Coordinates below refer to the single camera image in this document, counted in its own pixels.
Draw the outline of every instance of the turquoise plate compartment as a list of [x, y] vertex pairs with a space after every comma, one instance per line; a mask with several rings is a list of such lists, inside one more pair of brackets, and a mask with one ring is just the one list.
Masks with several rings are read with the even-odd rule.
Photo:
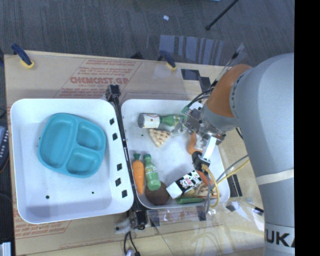
[[105, 132], [93, 122], [74, 114], [56, 113], [42, 130], [37, 154], [40, 162], [53, 171], [87, 178], [98, 171], [106, 144]]

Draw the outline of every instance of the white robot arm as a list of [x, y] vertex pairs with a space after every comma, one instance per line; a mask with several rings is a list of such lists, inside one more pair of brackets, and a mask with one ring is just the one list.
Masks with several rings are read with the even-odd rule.
[[295, 255], [294, 54], [230, 68], [197, 111], [186, 127], [205, 140], [241, 128], [264, 208], [264, 255]]

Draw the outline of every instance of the table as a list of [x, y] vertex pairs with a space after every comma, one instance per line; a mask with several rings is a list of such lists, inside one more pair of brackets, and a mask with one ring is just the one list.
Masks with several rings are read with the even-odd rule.
[[[223, 68], [176, 63], [177, 70], [171, 71], [164, 61], [26, 53], [35, 62], [32, 69], [22, 66], [17, 55], [4, 58], [9, 131], [10, 108], [19, 99], [101, 99], [109, 84], [118, 84], [120, 104], [129, 99], [192, 100], [201, 93], [200, 83], [183, 79], [181, 69], [197, 70], [212, 83]], [[235, 130], [228, 132], [218, 148], [225, 168], [247, 154]], [[115, 233], [115, 223], [123, 221], [126, 213], [39, 225], [25, 222], [17, 210], [13, 157], [10, 163], [16, 255], [124, 254], [125, 235]], [[262, 255], [264, 217], [257, 208], [263, 206], [251, 165], [236, 177], [242, 196], [219, 204], [206, 221], [199, 221], [194, 208], [179, 212], [163, 209], [159, 211], [159, 226], [149, 223], [145, 230], [132, 230], [141, 255]]]

